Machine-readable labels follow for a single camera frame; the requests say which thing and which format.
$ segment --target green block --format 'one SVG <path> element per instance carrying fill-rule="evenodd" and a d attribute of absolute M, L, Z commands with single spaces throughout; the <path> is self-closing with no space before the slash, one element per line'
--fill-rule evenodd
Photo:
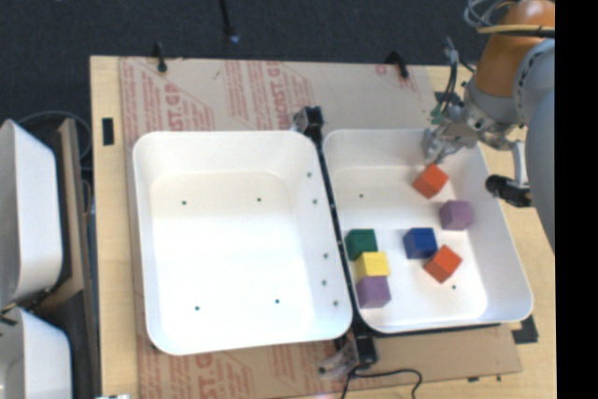
<path fill-rule="evenodd" d="M 364 251 L 377 251 L 376 234 L 374 230 L 351 230 L 345 237 L 345 248 L 351 261 L 359 258 Z"/>

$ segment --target cube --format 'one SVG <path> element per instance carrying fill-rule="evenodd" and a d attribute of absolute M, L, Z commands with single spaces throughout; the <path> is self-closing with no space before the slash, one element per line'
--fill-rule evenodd
<path fill-rule="evenodd" d="M 474 222 L 474 211 L 468 201 L 449 200 L 440 208 L 444 230 L 462 231 Z"/>
<path fill-rule="evenodd" d="M 436 281 L 444 283 L 452 276 L 461 262 L 461 256 L 447 245 L 443 245 L 433 258 L 423 266 L 423 269 L 430 273 Z"/>
<path fill-rule="evenodd" d="M 377 251 L 374 230 L 351 230 L 345 237 L 345 249 L 351 261 L 355 261 L 364 251 Z"/>
<path fill-rule="evenodd" d="M 391 289 L 385 276 L 368 276 L 355 285 L 359 307 L 370 309 L 383 307 L 391 301 Z"/>
<path fill-rule="evenodd" d="M 443 189 L 448 180 L 449 175 L 447 175 L 437 164 L 429 164 L 415 178 L 413 188 L 423 194 L 426 198 L 432 198 Z"/>
<path fill-rule="evenodd" d="M 365 251 L 355 261 L 357 279 L 366 276 L 390 276 L 388 258 L 384 251 Z"/>
<path fill-rule="evenodd" d="M 403 236 L 403 244 L 409 260 L 430 258 L 438 250 L 432 228 L 411 228 Z"/>

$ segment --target orange block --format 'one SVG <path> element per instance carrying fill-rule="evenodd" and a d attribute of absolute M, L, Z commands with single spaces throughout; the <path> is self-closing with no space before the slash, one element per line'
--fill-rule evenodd
<path fill-rule="evenodd" d="M 443 245 L 423 269 L 439 283 L 445 282 L 459 267 L 462 258 L 447 245 Z"/>
<path fill-rule="evenodd" d="M 423 194 L 426 198 L 432 198 L 443 189 L 447 181 L 449 181 L 449 175 L 441 170 L 437 164 L 429 164 L 426 169 L 415 178 L 413 188 Z"/>

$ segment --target yellow block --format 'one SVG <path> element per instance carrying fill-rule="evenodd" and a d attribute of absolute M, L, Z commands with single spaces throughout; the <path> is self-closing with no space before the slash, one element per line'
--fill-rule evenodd
<path fill-rule="evenodd" d="M 391 269 L 384 251 L 364 251 L 355 261 L 357 280 L 366 276 L 390 276 Z"/>

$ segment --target empty white tray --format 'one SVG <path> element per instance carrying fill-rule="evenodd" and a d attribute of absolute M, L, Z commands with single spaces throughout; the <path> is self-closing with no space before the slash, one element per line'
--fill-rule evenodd
<path fill-rule="evenodd" d="M 0 128 L 0 308 L 53 286 L 63 244 L 51 149 L 7 120 Z"/>
<path fill-rule="evenodd" d="M 352 310 L 318 154 L 291 131 L 133 152 L 149 337 L 171 354 L 332 339 Z"/>
<path fill-rule="evenodd" d="M 343 237 L 354 228 L 374 229 L 387 252 L 392 300 L 361 309 L 363 320 L 384 334 L 520 321 L 533 297 L 498 199 L 485 189 L 489 175 L 479 147 L 449 156 L 439 165 L 448 184 L 426 199 L 411 183 L 424 168 L 423 130 L 345 130 L 327 136 L 324 154 Z M 465 231 L 442 230 L 438 210 L 448 200 L 466 200 L 475 222 Z M 463 262 L 440 284 L 408 260 L 403 235 L 432 227 L 438 247 L 450 246 Z"/>
<path fill-rule="evenodd" d="M 0 399 L 70 399 L 71 355 L 66 334 L 15 307 L 0 322 Z"/>

